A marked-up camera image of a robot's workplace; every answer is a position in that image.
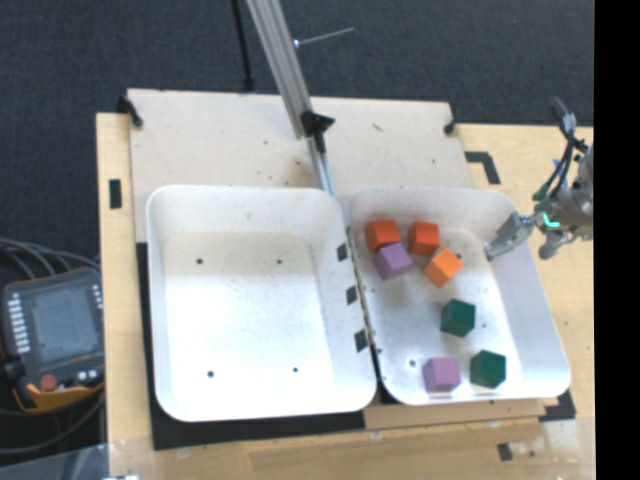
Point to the green cube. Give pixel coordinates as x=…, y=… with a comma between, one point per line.
x=487, y=369
x=457, y=317

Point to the dark orange cube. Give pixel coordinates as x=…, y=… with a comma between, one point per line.
x=382, y=234
x=424, y=238

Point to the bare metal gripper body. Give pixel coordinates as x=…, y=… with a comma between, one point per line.
x=577, y=208

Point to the light orange cube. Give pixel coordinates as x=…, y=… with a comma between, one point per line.
x=443, y=267

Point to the pale wood board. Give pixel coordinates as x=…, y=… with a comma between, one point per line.
x=210, y=138

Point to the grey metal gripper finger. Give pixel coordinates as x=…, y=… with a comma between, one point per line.
x=507, y=235
x=550, y=247

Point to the white plastic tray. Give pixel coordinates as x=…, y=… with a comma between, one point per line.
x=250, y=308
x=520, y=318

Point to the purple cube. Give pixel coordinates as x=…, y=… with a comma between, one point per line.
x=392, y=261
x=441, y=374

